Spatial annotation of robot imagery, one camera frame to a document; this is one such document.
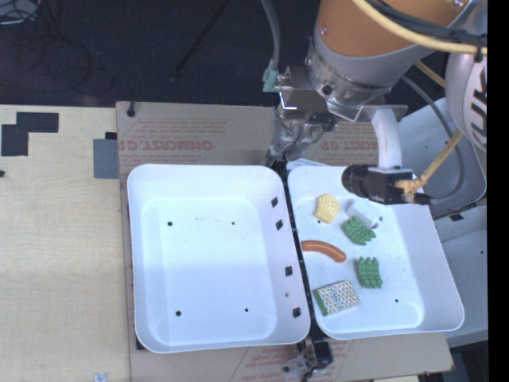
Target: empty white tray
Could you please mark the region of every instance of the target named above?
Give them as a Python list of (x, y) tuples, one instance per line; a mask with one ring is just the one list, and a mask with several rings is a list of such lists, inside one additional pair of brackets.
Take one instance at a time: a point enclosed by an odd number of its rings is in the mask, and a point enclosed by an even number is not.
[[(356, 245), (341, 228), (349, 218), (348, 207), (359, 199), (342, 186), (344, 169), (300, 166), (289, 174), (300, 241), (322, 240), (347, 255), (346, 261), (337, 263), (319, 252), (304, 251), (311, 289), (350, 280), (360, 300), (358, 306), (323, 316), (313, 297), (320, 328), (340, 340), (458, 329), (464, 309), (428, 207), (374, 204), (383, 218), (376, 238)], [(319, 223), (313, 215), (323, 193), (340, 203), (331, 224)], [(378, 259), (382, 288), (360, 285), (356, 265), (361, 256)]]
[(144, 165), (127, 181), (138, 340), (289, 344), (310, 319), (284, 188), (262, 166)]

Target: brown sausage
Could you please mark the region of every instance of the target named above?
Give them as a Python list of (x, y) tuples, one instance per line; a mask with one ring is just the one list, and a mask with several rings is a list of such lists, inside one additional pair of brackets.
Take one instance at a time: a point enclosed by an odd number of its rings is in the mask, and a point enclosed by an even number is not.
[(321, 240), (304, 240), (301, 242), (303, 251), (318, 251), (333, 258), (337, 262), (344, 262), (347, 258), (346, 254), (339, 248), (322, 242)]

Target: light wood surface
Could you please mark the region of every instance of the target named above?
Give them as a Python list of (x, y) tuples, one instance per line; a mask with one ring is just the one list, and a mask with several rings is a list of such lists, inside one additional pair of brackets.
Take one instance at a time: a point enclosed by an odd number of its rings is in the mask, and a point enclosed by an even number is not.
[(60, 114), (0, 157), (0, 381), (130, 380), (118, 180), (94, 179), (93, 139), (114, 108), (0, 107)]

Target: teal connector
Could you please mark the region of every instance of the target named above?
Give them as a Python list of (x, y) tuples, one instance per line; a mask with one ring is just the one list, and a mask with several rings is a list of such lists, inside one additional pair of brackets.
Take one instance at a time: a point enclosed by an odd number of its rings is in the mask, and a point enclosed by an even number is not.
[(269, 66), (263, 73), (263, 91), (276, 92), (276, 80), (278, 78), (278, 70), (274, 69), (274, 60), (270, 60)]

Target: dark floor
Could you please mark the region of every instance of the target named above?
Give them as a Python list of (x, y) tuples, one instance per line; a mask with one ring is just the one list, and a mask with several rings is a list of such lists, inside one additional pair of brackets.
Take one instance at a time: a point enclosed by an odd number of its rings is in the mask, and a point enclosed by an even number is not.
[[(280, 71), (304, 64), (319, 1), (272, 0), (281, 23)], [(272, 106), (276, 100), (262, 92), (274, 46), (259, 0), (42, 0), (17, 24), (11, 24), (16, 10), (24, 17), (28, 10), (20, 3), (8, 10), (9, 4), (0, 4), (0, 103), (109, 107), (133, 99)], [(424, 62), (443, 75), (446, 59), (436, 53)], [(176, 68), (181, 72), (172, 83)], [(416, 68), (407, 76), (432, 98), (443, 96)], [(425, 105), (404, 83), (388, 100), (407, 104), (409, 112)]]

